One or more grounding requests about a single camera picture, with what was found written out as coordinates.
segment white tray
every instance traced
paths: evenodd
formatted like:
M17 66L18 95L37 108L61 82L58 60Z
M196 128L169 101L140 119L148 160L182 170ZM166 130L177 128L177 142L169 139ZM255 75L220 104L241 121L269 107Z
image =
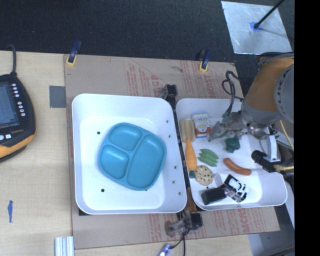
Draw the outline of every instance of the white tray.
M208 113L210 127L214 126L217 121L222 121L222 114L229 107L230 101L228 99L199 99L199 98L184 98L178 101L176 105L176 113L178 120L191 119L192 114ZM233 105L232 111L240 110L241 103L236 101ZM237 203L230 197L217 202L204 205L201 193L207 187L216 188L215 179L209 186L204 186L198 183L194 178L190 178L190 188L194 202L201 209L206 211L222 210L222 209L236 209L236 208L251 208L251 207L267 207L282 205L287 199L287 189L284 178L277 172L269 173L262 167L256 164L251 154L254 150L260 150L259 141L252 135L244 135L240 140L240 149L230 153L225 150L225 139L227 137L216 138L208 142L206 137L196 138L192 142L193 149L196 156L199 156L200 149L210 149L214 151L219 159L216 167L210 167L214 174L231 174L241 183L246 184L250 189L247 198ZM224 158L230 158L239 166L250 168L252 174L249 176L237 174L228 169L223 163Z
M99 169L101 144L111 127L122 122L154 133L166 145L163 169L146 191L118 184ZM75 199L82 211L91 215L177 213L186 206L175 120L167 101L155 97L81 94L72 102L72 125Z

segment blue divided plate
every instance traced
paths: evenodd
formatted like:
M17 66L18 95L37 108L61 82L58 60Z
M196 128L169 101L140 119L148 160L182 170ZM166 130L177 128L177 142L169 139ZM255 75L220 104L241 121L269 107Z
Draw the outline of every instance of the blue divided plate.
M165 163L165 143L152 132L131 123L118 123L106 135L98 154L100 170L133 190L154 185Z

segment blue clamp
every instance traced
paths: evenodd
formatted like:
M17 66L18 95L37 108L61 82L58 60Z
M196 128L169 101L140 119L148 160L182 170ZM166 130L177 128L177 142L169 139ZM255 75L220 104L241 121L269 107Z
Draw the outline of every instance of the blue clamp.
M76 63L76 59L77 59L77 53L79 52L81 47L81 41L79 40L75 40L73 42L73 46L71 49L71 53L68 54L67 58L66 58L66 64L69 66L74 66Z
M204 56L201 58L202 61L199 66L200 72L205 73L208 71L208 62L209 62L210 55L211 55L211 51L209 49L206 49Z

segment dark floor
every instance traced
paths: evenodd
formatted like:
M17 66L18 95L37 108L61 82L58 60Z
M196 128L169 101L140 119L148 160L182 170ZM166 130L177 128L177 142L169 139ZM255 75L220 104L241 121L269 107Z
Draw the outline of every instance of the dark floor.
M254 55L235 54L220 0L6 0L0 7L0 49L194 60L210 49L210 61L234 62L249 84L258 71ZM273 7L279 0L230 0ZM278 11L295 48L295 1ZM249 88L241 83L243 93Z

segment cardboard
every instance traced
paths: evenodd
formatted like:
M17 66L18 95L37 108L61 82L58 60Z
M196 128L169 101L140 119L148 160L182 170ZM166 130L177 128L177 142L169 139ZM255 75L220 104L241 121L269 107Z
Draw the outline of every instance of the cardboard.
M222 88L227 70L237 74L232 63L209 62L206 73L199 61L78 55L74 66L64 56L72 229L75 249L176 241L166 234L165 223L178 220L176 214L81 213L75 200L72 101L83 93L157 97L166 85L176 85L176 100L183 98L228 99ZM240 84L234 80L238 97ZM186 239L235 236L278 231L274 207L201 211L203 226Z

